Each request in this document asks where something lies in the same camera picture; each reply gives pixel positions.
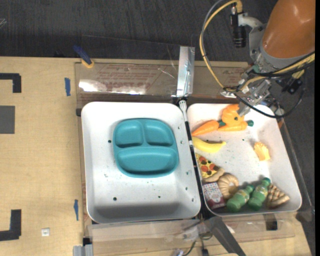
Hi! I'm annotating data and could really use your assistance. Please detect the orange toy pepper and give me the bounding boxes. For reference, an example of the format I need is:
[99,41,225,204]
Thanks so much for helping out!
[220,103,247,127]

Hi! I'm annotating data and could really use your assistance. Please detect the toy pizza slice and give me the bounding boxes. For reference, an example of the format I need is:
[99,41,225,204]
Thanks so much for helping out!
[194,152,226,183]

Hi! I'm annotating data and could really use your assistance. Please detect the orange carrot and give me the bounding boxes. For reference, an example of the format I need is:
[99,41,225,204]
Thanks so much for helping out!
[190,119,227,138]
[217,119,255,133]

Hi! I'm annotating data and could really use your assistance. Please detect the white plastic tray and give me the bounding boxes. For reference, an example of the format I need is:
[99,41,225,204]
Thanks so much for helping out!
[80,101,202,224]
[186,102,303,217]

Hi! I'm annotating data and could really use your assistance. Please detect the tan toy doughnut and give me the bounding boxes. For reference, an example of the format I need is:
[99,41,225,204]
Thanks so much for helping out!
[216,173,240,200]

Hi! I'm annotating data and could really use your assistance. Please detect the black cylinder on white bracket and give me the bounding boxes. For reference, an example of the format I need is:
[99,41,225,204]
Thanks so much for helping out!
[229,4,266,49]

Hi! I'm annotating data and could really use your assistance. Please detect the yellow toy fries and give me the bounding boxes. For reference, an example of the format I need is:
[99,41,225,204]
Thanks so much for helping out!
[253,141,272,162]

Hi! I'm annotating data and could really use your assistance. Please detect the blue divided plate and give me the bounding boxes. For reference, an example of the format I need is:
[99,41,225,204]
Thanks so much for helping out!
[112,118,180,179]

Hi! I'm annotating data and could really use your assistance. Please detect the green toy bottle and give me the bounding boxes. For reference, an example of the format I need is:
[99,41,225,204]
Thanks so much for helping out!
[225,184,255,213]
[247,177,272,211]

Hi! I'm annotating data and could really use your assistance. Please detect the yellow banana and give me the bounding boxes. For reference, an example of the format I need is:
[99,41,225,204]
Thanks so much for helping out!
[191,136,227,154]

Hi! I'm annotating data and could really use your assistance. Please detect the small red can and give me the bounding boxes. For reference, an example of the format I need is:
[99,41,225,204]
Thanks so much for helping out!
[201,181,227,211]

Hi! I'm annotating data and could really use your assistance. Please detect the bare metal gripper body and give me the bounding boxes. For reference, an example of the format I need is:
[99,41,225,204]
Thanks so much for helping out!
[235,70,273,108]

